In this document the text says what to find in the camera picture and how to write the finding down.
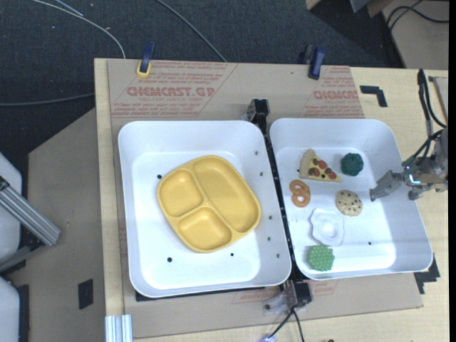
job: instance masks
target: dark floor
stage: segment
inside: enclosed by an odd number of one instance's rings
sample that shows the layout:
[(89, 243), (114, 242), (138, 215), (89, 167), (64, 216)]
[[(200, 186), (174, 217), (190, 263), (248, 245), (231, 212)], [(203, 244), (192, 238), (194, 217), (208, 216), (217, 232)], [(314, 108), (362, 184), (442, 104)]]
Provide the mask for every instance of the dark floor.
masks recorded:
[[(39, 0), (64, 8), (55, 0)], [(147, 41), (155, 58), (220, 61), (188, 26), (154, 0), (61, 0), (105, 28), (126, 58)], [(162, 0), (194, 24), (229, 62), (295, 63), (307, 44), (326, 47), (326, 64), (400, 67), (385, 44), (381, 14), (356, 14), (349, 0)], [(32, 0), (0, 0), (0, 152), (26, 176), (27, 154), (94, 106), (93, 97), (20, 107), (92, 93), (93, 59), (122, 58), (106, 33)]]

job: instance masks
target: wooden table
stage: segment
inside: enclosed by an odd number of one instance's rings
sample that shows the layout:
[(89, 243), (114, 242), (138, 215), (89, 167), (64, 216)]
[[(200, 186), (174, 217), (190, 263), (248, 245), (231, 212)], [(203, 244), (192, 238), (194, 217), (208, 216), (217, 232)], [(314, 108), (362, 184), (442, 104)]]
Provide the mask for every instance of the wooden table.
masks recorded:
[[(252, 65), (252, 70), (261, 65)], [(426, 138), (425, 121), (418, 100), (416, 70), (384, 68), (352, 68), (356, 87), (379, 86), (385, 93), (387, 108), (380, 108), (374, 95), (358, 90), (366, 118), (382, 120), (390, 126), (405, 159), (418, 149)], [(447, 71), (426, 71), (429, 76), (447, 76)], [(110, 127), (110, 104), (107, 60), (95, 60), (98, 157), (100, 165), (100, 199), (103, 230), (103, 264), (106, 315), (125, 313), (118, 241), (113, 138)], [(442, 118), (440, 103), (430, 84), (434, 111)], [(448, 275), (448, 198), (447, 192), (427, 192), (417, 204), (425, 223), (441, 277), (425, 285), (424, 307), (355, 316), (344, 316), (303, 322), (306, 341), (449, 341), (449, 275)], [(296, 324), (288, 322), (277, 334), (280, 341), (300, 341)], [(184, 336), (163, 336), (138, 341), (259, 341), (275, 325), (233, 328), (191, 333)]]

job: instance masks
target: yellow divided plate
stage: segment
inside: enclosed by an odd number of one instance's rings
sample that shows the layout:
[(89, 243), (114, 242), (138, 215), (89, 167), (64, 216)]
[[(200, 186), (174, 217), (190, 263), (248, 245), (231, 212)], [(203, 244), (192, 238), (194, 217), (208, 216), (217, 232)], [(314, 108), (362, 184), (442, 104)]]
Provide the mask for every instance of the yellow divided plate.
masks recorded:
[(163, 177), (158, 203), (180, 239), (197, 252), (213, 252), (252, 231), (261, 218), (258, 199), (231, 163), (204, 156)]

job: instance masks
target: white tray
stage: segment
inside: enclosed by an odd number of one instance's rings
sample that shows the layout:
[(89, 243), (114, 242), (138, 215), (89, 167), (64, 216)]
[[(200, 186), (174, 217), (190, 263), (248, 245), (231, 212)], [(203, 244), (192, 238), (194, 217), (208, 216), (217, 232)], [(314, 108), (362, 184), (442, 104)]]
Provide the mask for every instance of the white tray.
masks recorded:
[[(401, 157), (394, 134), (378, 120), (279, 119), (270, 130), (296, 264), (311, 279), (335, 279), (391, 274), (427, 269), (432, 250), (418, 207), (402, 185), (393, 194), (371, 202), (369, 189), (387, 170), (401, 172)], [(311, 188), (311, 202), (298, 208), (291, 202), (289, 183), (299, 178), (302, 155), (312, 148), (342, 178), (342, 182), (304, 180)], [(341, 158), (356, 152), (364, 161), (358, 176), (341, 172)], [(357, 217), (342, 216), (342, 244), (331, 247), (335, 255), (330, 271), (316, 271), (306, 262), (310, 246), (321, 244), (312, 237), (309, 217), (314, 209), (338, 212), (335, 196), (351, 190), (363, 202)]]
[(20, 299), (18, 291), (0, 277), (0, 336), (2, 342), (19, 338)]
[[(242, 120), (139, 121), (119, 133), (130, 280), (160, 298), (283, 283), (288, 244), (261, 131)], [(218, 155), (244, 177), (261, 204), (255, 230), (212, 253), (187, 248), (157, 201), (158, 175), (204, 155)]]

